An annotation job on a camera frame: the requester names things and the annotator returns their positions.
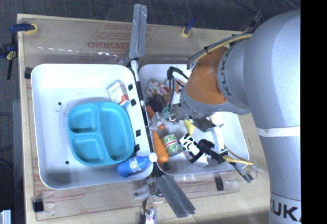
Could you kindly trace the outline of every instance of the blue plate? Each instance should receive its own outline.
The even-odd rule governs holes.
[[[67,116],[74,156],[85,165],[108,165],[130,158],[134,134],[126,110],[116,103],[94,102],[73,107]]]

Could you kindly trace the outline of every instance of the blue bottle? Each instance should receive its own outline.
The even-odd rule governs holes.
[[[156,153],[150,153],[148,156],[136,156],[124,161],[117,166],[118,174],[127,177],[133,173],[143,170],[149,163],[157,161]]]

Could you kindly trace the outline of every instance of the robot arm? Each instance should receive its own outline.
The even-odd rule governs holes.
[[[269,223],[301,222],[299,10],[199,59],[174,116],[217,111],[252,113],[270,175]]]

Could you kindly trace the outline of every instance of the white bottle cap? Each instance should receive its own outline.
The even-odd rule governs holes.
[[[156,153],[150,153],[149,154],[149,160],[151,162],[155,162],[155,161],[157,161],[157,159],[158,159],[158,157],[157,157],[157,154]]]

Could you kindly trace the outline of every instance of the orange carrot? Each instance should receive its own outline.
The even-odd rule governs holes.
[[[168,156],[166,148],[165,148],[163,142],[161,141],[161,139],[159,138],[159,135],[157,134],[157,132],[153,132],[153,146],[154,146],[154,151],[158,157],[157,161],[159,163],[167,162],[169,156]]]

